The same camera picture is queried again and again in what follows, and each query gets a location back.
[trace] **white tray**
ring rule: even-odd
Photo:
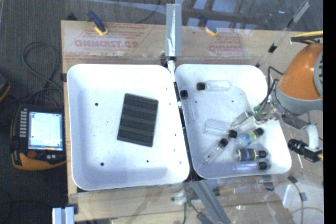
[[[173,80],[145,65],[73,66],[67,74],[72,176],[98,190],[184,181],[190,172]],[[159,101],[153,146],[117,140],[125,93]]]
[[[220,179],[237,176],[264,174],[282,174],[291,168],[291,157],[280,123],[271,120],[260,126],[253,121],[249,125],[238,128],[238,133],[252,128],[262,127],[264,135],[251,144],[267,149],[270,169],[237,171],[236,162],[232,159],[234,143],[229,141],[223,153],[215,162],[202,164],[206,149],[220,139],[219,136],[204,133],[207,119],[232,122],[246,110],[252,110],[267,94],[264,74],[254,66],[244,65],[181,65],[176,69],[176,80],[179,91],[187,90],[189,101],[182,100],[186,118],[187,137],[195,171],[205,179]],[[196,84],[207,80],[228,80],[231,88],[222,92],[198,91]],[[191,119],[187,106],[191,105],[195,114]]]

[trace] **black rectangular pad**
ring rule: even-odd
[[[126,93],[117,140],[153,146],[158,100]]]

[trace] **vial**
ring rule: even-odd
[[[207,134],[215,134],[219,136],[225,136],[231,138],[237,137],[237,132],[231,130],[230,124],[225,121],[215,120],[215,119],[208,119],[204,123],[204,132]]]
[[[233,159],[237,162],[250,162],[267,156],[266,150],[255,150],[253,148],[241,148],[233,151]]]
[[[224,148],[226,147],[227,144],[228,141],[225,138],[222,138],[219,141],[216,141],[214,144],[212,144],[204,153],[202,163],[203,164],[212,163],[224,151]]]
[[[253,173],[257,171],[264,171],[270,169],[270,163],[266,159],[264,161],[250,162],[250,163],[237,163],[237,172]]]
[[[261,137],[264,133],[262,128],[257,128],[255,130],[249,131],[247,133],[242,133],[237,136],[235,139],[236,148],[244,148],[249,144],[253,143],[259,137]]]
[[[186,113],[186,117],[192,121],[197,119],[197,112],[195,111],[195,108],[191,102],[191,99],[189,98],[188,91],[182,90],[180,92],[180,96],[182,99],[182,107],[184,108],[184,112]]]
[[[228,80],[208,80],[197,83],[196,88],[198,91],[227,91],[231,88],[231,82]]]

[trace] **touchscreen display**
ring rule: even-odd
[[[62,114],[30,112],[28,148],[62,151]]]

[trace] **clear acrylic panel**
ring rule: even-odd
[[[309,8],[302,0],[175,0],[181,5],[181,19],[174,29],[182,30],[182,63],[224,63],[262,65],[269,48],[285,40]],[[98,15],[109,30],[99,36],[88,12]],[[71,61],[92,63],[152,63],[164,61],[166,43],[165,5],[102,0],[66,0],[67,21],[63,21],[64,54]],[[70,20],[83,22],[73,24]],[[260,38],[259,31],[267,30]]]

